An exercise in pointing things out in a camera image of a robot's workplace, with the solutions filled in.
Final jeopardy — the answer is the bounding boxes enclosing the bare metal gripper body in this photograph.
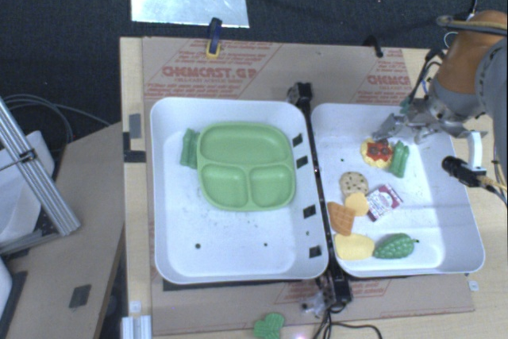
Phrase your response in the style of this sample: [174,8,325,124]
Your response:
[403,98,479,139]

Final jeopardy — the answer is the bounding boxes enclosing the yellow toy spaghetti with meatballs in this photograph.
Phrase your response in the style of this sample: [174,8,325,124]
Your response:
[360,137,394,170]

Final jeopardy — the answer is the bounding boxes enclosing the green toy asparagus bunch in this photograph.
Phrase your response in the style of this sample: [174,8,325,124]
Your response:
[179,127,201,168]
[387,141,411,179]

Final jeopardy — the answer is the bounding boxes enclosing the tan chocolate chip biscuit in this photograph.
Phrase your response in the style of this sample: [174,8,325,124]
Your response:
[338,171,370,199]

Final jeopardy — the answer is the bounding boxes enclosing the red and white packet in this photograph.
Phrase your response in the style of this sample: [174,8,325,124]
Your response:
[365,183,404,223]

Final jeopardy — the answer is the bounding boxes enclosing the small yellow toy chip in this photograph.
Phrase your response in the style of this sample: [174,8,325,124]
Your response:
[344,191,371,218]

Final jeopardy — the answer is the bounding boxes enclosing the white plastic tray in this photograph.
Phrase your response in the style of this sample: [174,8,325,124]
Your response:
[310,102,487,279]
[149,96,330,285]

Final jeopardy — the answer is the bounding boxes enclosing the thin black rod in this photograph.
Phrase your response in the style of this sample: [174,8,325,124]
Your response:
[300,101,343,285]

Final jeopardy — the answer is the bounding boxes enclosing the orange toy waffle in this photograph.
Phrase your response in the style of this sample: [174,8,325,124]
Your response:
[326,201,357,237]

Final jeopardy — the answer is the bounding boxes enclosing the green toy grapes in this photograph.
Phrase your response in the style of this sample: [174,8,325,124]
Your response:
[372,232,420,260]

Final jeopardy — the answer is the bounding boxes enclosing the large yellow toy chip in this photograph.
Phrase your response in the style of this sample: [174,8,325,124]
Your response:
[333,232,376,261]

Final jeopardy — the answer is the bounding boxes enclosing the brown cardboard board red print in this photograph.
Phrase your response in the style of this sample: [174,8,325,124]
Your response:
[141,36,476,337]

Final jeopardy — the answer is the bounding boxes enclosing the green divided plate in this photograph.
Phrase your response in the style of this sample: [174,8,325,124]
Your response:
[196,121,298,212]

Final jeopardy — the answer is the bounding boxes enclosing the green toy broccoli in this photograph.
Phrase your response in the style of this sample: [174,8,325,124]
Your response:
[252,312,287,339]

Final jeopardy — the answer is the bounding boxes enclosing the black cylinder on white bracket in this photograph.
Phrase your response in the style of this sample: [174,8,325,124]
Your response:
[441,130,490,188]

